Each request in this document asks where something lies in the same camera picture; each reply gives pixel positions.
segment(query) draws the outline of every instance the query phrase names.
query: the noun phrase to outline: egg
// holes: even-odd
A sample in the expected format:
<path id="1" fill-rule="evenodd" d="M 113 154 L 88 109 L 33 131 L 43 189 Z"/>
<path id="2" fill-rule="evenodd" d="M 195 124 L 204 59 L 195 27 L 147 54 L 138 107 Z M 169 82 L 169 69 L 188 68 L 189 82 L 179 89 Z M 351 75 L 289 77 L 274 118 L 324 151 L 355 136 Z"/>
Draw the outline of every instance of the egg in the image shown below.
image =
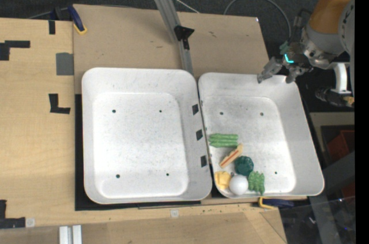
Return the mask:
<path id="1" fill-rule="evenodd" d="M 229 189 L 234 195 L 243 195 L 247 191 L 248 181 L 243 175 L 235 175 L 229 182 Z"/>

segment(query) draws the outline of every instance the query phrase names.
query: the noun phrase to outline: wooden table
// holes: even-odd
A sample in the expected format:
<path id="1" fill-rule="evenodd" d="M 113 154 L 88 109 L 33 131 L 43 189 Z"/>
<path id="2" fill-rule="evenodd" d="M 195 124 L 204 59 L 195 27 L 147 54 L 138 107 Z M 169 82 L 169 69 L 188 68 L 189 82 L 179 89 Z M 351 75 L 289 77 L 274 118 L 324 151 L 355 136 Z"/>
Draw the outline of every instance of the wooden table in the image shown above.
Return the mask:
<path id="1" fill-rule="evenodd" d="M 180 69 L 157 10 L 74 7 L 88 29 L 83 36 L 69 21 L 56 21 L 52 34 L 46 20 L 0 18 L 0 43 L 31 42 L 30 48 L 11 48 L 9 60 L 0 61 L 0 199 L 7 200 L 6 217 L 34 218 L 36 227 L 168 219 L 174 207 L 74 210 L 74 97 L 81 93 L 83 73 L 94 66 Z M 206 72 L 256 74 L 268 61 L 255 18 L 195 13 L 179 18 L 195 29 L 189 41 L 196 78 Z M 74 75 L 57 74 L 61 53 L 74 55 Z M 50 112 L 51 93 L 69 114 Z M 175 208 L 180 217 L 214 220 L 242 213 L 261 243 L 284 243 L 279 213 L 273 228 L 264 209 L 250 201 L 255 200 L 209 196 L 200 206 Z"/>

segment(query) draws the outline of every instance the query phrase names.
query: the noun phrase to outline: teal light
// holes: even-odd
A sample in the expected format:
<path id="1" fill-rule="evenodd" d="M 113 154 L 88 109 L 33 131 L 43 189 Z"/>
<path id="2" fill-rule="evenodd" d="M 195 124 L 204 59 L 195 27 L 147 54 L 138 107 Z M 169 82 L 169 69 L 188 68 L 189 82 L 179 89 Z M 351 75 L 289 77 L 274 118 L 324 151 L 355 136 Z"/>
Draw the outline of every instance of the teal light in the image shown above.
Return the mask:
<path id="1" fill-rule="evenodd" d="M 288 57 L 287 57 L 287 53 L 285 53 L 285 54 L 284 54 L 284 57 L 285 57 L 285 59 L 286 59 L 286 61 L 287 61 L 288 63 L 294 63 L 294 61 L 290 61 L 290 60 L 288 59 Z"/>

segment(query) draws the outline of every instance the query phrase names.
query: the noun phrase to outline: gray tape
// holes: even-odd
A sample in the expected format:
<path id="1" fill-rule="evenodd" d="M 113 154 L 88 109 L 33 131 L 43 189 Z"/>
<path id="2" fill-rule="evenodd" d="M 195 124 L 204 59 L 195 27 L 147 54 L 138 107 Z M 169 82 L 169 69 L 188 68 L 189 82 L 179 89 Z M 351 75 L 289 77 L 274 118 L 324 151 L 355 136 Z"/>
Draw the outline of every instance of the gray tape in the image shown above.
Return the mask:
<path id="1" fill-rule="evenodd" d="M 74 75 L 73 54 L 69 54 L 67 52 L 57 53 L 57 75 L 58 76 Z"/>

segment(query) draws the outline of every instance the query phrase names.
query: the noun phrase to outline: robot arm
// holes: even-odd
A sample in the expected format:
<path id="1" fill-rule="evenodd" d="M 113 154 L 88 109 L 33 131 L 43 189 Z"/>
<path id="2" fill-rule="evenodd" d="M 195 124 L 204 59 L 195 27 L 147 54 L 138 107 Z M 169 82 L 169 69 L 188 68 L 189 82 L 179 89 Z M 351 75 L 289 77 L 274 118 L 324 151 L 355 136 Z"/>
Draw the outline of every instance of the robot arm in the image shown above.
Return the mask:
<path id="1" fill-rule="evenodd" d="M 355 48 L 355 0 L 319 0 L 308 23 L 301 26 L 300 13 L 294 23 L 294 30 L 302 29 L 300 40 L 292 36 L 281 47 L 281 59 L 271 58 L 264 70 L 257 75 L 258 82 L 277 74 L 286 67 L 286 82 L 291 83 L 305 72 L 320 69 L 333 69 L 336 74 L 336 87 L 322 88 L 316 96 L 335 106 L 353 107 L 354 87 L 354 48 Z M 344 52 L 349 61 L 337 61 Z M 346 68 L 350 67 L 351 91 L 347 91 Z"/>

